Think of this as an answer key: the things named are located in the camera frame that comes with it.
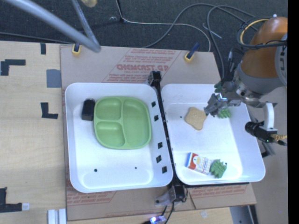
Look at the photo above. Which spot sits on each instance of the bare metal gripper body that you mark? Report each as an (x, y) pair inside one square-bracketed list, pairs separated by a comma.
[(245, 96)]

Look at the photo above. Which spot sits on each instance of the green toy broccoli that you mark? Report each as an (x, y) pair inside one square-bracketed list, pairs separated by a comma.
[(217, 168), (224, 114)]

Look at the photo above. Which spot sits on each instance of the brown cardboard board red print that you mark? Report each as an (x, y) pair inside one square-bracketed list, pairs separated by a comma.
[(121, 66)]

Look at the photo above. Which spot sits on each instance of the red white blue carton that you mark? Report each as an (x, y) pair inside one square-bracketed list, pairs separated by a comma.
[(198, 163)]

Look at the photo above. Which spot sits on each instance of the black cylinder on white bracket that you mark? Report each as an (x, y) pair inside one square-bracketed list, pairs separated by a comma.
[(259, 129)]

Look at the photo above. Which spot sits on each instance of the thin black rod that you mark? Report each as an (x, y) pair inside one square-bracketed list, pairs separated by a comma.
[(166, 134)]

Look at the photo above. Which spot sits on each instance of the green divided plate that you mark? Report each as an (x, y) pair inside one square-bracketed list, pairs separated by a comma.
[(130, 122)]

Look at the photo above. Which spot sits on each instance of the tan toy bread slice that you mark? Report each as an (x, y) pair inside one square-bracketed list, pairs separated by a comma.
[(195, 119)]

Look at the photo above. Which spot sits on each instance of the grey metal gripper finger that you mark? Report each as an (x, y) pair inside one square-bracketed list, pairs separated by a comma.
[(220, 105), (211, 102)]

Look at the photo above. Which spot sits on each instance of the small black box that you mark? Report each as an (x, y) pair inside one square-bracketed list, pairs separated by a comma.
[(87, 109)]

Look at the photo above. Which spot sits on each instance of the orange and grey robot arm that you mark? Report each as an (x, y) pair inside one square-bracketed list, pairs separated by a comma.
[(261, 57)]

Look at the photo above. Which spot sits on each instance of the white plastic tray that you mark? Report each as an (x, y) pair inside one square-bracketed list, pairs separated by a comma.
[(210, 143), (112, 164)]

